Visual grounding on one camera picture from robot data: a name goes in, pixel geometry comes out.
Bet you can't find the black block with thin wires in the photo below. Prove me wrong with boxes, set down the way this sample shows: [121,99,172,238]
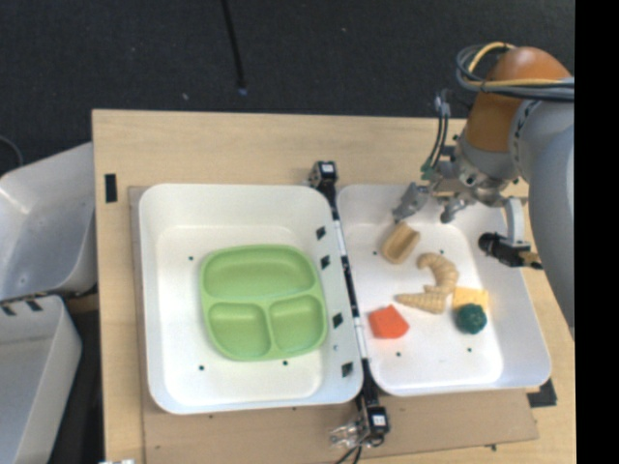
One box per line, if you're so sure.
[356,397,391,448]
[309,159,340,189]

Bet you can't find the beige corn cob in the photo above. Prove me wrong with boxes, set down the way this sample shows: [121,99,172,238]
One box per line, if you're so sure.
[395,288,456,316]

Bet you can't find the beige hot dog bun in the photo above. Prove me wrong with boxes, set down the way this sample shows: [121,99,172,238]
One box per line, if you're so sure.
[380,220,422,266]

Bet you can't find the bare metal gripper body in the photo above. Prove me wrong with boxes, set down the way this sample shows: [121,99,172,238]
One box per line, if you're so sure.
[427,155,521,208]

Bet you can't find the beige croissant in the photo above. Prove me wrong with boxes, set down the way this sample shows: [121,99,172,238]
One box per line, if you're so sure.
[416,251,460,296]

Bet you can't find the orange wedge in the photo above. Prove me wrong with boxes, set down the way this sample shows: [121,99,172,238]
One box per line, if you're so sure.
[368,304,411,341]

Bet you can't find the green broccoli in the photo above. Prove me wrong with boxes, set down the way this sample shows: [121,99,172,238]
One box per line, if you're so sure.
[454,303,489,335]

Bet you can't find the black cylinder on white bracket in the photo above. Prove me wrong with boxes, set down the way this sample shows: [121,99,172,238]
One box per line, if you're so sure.
[477,195,544,271]

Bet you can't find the white plastic tray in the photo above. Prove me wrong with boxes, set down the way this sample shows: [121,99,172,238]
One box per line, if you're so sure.
[336,183,553,398]
[137,182,366,416]

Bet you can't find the yellow cheese wedge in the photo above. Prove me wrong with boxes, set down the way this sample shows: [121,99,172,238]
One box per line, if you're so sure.
[452,285,490,311]

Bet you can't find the green divided plate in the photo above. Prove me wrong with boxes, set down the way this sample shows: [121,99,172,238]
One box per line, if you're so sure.
[197,244,330,363]

